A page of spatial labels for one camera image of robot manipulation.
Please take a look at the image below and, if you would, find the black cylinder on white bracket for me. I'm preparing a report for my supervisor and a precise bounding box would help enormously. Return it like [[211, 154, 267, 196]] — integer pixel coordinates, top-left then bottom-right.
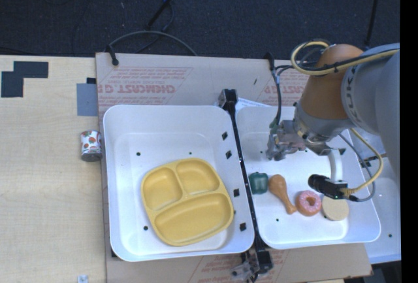
[[307, 146, 349, 201]]

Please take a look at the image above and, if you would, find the black block with thin wires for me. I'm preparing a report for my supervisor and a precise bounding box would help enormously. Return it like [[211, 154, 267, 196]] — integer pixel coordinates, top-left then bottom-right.
[[254, 248, 274, 275], [217, 88, 238, 110]]

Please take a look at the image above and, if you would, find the white plastic tray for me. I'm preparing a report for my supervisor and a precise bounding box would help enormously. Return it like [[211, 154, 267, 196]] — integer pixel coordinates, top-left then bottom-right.
[[103, 104, 256, 263], [235, 105, 382, 250]]

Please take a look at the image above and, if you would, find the small white can, orange print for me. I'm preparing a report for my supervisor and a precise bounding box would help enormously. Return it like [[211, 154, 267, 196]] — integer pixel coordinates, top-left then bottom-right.
[[80, 129, 103, 163]]

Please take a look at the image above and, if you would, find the yellow divided plate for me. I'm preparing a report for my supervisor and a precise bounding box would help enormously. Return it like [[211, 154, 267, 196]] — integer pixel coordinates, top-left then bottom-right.
[[140, 157, 235, 248]]

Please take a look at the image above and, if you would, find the brown toy chicken drumstick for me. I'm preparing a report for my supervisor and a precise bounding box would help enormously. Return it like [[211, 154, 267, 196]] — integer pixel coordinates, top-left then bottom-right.
[[268, 173, 298, 215]]

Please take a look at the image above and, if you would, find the brown cardboard board, red print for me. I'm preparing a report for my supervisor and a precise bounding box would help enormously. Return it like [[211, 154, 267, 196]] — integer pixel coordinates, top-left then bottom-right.
[[94, 52, 374, 283]]

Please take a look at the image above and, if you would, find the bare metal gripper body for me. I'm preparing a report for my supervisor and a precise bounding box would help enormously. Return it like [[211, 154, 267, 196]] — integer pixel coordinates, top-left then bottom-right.
[[275, 119, 329, 154]]

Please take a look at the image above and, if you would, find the green toy pepper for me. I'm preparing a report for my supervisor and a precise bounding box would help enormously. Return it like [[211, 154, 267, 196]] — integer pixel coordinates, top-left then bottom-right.
[[248, 171, 270, 195]]

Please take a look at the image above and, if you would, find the pink toy doughnut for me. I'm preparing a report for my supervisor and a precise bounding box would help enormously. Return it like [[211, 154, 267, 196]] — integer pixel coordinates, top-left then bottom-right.
[[295, 190, 323, 218]]

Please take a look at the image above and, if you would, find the beige round biscuit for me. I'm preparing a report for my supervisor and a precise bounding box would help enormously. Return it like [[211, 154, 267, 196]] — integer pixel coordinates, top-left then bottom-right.
[[321, 195, 350, 222]]

